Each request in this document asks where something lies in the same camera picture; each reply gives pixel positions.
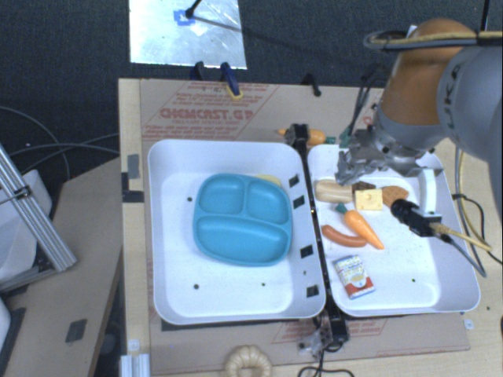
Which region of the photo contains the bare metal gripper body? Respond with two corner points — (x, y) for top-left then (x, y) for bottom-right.
(345, 129), (428, 178)

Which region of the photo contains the beige bread roll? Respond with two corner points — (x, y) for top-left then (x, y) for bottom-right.
(315, 178), (354, 204)

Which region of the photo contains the yellow cheese block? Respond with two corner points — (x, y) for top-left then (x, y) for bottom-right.
(354, 188), (384, 213)

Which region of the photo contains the brown biscuit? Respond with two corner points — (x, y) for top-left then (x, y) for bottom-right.
(380, 185), (410, 209)

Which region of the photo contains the thin black rod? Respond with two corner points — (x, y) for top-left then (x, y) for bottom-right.
(296, 139), (341, 321)

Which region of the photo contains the orange sausage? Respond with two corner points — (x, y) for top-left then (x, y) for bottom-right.
(321, 224), (369, 249)

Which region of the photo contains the red and yellow carton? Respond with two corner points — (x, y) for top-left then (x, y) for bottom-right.
(333, 254), (376, 300)

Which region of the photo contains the white plastic tray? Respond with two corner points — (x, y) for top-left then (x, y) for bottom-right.
(307, 143), (482, 318)
(147, 138), (328, 326)

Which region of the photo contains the blue divided plate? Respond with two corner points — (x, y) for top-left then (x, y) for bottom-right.
(192, 172), (294, 268)

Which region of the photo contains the brown cardboard board red print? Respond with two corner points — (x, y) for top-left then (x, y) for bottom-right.
(138, 78), (472, 365)

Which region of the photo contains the beige doughnut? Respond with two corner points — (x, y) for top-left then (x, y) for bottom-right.
(224, 344), (273, 377)

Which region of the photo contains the black cylinder on white bracket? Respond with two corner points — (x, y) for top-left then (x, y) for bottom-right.
(390, 168), (444, 238)

